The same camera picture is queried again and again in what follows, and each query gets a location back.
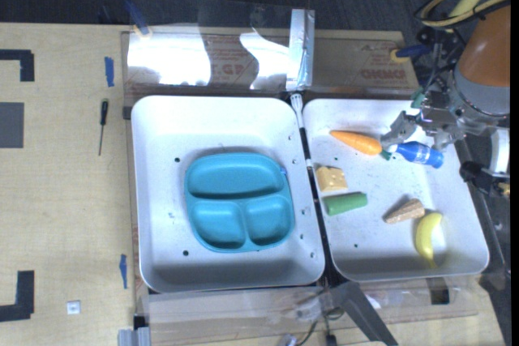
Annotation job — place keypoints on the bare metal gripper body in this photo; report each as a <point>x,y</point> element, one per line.
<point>440,113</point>

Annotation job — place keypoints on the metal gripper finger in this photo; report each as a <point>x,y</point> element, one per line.
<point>442,139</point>
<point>401,127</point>

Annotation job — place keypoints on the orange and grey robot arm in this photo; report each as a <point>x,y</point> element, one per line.
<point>486,52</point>

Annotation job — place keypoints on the blue bottle white cap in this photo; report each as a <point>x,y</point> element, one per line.
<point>421,155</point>

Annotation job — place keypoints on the orange carrot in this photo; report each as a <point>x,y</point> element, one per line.
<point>359,142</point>

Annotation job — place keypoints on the yellow cheese wedge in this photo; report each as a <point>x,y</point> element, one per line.
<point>331,178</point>

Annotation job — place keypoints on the yellow banana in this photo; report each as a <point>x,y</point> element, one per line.
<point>425,233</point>

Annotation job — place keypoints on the green cylinder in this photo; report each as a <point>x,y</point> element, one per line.
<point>344,203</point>

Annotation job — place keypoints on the white plastic tray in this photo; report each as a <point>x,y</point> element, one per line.
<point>162,182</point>
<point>385,251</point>

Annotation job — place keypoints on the blue divided plate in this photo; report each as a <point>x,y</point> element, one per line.
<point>235,178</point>

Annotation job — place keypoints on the small white square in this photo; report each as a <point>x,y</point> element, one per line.
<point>73,307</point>

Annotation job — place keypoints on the black cylinder on white bracket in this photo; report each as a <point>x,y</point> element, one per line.
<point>499,152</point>

